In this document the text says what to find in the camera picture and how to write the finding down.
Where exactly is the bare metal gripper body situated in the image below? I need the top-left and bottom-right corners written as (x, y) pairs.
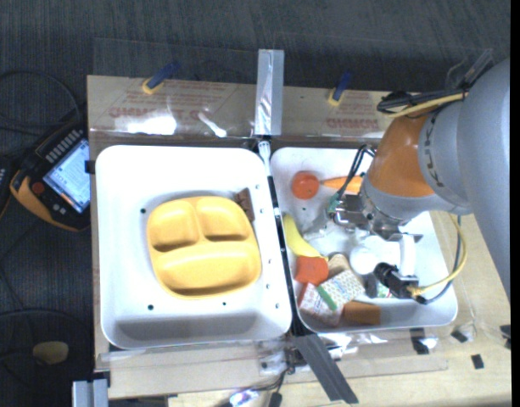
top-left (332, 192), bottom-right (408, 242)

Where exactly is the orange carrot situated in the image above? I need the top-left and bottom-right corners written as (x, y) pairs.
top-left (320, 176), bottom-right (365, 195)

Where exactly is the red and white packet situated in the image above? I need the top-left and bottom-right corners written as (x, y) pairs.
top-left (297, 282), bottom-right (344, 328)

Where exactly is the yellow divided plate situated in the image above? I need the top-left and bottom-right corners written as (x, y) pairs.
top-left (145, 195), bottom-right (263, 300)

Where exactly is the yellow oval object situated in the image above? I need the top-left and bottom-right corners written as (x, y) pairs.
top-left (31, 340), bottom-right (70, 365)

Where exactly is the orange cube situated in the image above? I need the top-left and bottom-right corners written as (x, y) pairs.
top-left (294, 254), bottom-right (330, 287)

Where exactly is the white plastic tray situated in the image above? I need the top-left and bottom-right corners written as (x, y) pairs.
top-left (94, 143), bottom-right (294, 351)
top-left (269, 146), bottom-right (459, 335)

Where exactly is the brown rectangular block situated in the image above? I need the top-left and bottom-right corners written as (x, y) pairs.
top-left (341, 299), bottom-right (383, 327)

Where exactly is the white carton with green straw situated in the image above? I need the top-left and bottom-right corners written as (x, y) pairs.
top-left (316, 269), bottom-right (367, 312)

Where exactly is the black cylinder on white bracket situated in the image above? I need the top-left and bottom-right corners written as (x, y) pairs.
top-left (372, 233), bottom-right (424, 299)

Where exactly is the orange round fruit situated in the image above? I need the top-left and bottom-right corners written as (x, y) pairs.
top-left (290, 170), bottom-right (321, 200)

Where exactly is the brown bread slice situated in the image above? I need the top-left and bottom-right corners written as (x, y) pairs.
top-left (327, 252), bottom-right (353, 277)

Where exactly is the brown cardboard board red print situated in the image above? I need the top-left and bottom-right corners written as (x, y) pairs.
top-left (86, 74), bottom-right (512, 399)

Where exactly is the white ball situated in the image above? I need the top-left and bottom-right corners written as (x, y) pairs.
top-left (349, 244), bottom-right (382, 276)

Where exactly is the yellow banana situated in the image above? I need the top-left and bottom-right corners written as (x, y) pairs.
top-left (282, 212), bottom-right (329, 261)

